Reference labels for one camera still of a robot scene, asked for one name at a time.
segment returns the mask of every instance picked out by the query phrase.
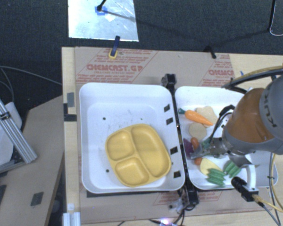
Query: black connector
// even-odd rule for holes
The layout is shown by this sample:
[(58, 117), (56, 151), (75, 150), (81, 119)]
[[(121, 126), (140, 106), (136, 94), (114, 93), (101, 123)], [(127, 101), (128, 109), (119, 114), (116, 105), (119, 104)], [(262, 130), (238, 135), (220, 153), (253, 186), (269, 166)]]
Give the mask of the black connector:
[(244, 198), (247, 202), (253, 202), (254, 198), (252, 197), (253, 194), (259, 194), (259, 191), (248, 191), (245, 185), (247, 184), (243, 179), (240, 177), (234, 177), (231, 181), (233, 187), (241, 193), (241, 197)]

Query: yellow divided plate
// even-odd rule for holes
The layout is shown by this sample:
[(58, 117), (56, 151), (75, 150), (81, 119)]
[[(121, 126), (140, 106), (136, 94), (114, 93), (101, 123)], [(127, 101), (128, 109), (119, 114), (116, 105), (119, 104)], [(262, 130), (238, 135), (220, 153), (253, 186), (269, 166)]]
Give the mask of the yellow divided plate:
[(165, 176), (171, 168), (169, 153), (157, 132), (136, 124), (111, 134), (106, 154), (119, 181), (125, 186), (142, 186)]

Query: metal sheet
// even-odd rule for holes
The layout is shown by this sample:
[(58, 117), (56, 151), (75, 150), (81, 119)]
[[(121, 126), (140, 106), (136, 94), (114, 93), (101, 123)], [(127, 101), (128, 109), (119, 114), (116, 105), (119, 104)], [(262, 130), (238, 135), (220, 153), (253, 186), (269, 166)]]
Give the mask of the metal sheet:
[(70, 38), (138, 41), (133, 0), (68, 0)]

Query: toy vegetable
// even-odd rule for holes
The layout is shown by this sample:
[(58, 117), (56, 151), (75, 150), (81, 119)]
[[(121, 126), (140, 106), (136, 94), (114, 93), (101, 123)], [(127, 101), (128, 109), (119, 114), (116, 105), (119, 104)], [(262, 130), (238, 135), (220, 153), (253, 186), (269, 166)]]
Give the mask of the toy vegetable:
[(204, 116), (198, 114), (195, 111), (192, 111), (192, 110), (184, 111), (183, 109), (179, 109), (178, 113), (179, 114), (184, 114), (185, 117), (187, 119), (191, 120), (191, 121), (198, 122), (198, 123), (201, 123), (201, 124), (204, 124), (204, 125), (207, 125), (207, 126), (212, 126), (213, 125), (212, 122), (210, 122)]

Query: black fabric background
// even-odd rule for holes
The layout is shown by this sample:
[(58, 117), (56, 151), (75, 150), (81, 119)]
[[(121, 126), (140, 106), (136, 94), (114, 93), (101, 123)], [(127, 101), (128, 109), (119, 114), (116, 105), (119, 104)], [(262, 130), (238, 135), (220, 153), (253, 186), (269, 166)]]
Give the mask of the black fabric background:
[[(121, 48), (283, 55), (283, 36), (268, 31), (272, 0), (134, 0), (139, 42)], [(68, 38), (67, 0), (0, 0), (0, 63), (61, 82), (61, 47), (111, 47), (106, 40)], [(283, 0), (274, 32), (283, 33)], [(61, 86), (6, 70), (22, 117), (62, 94)], [(5, 81), (0, 72), (0, 80)], [(11, 100), (0, 85), (0, 97)]]

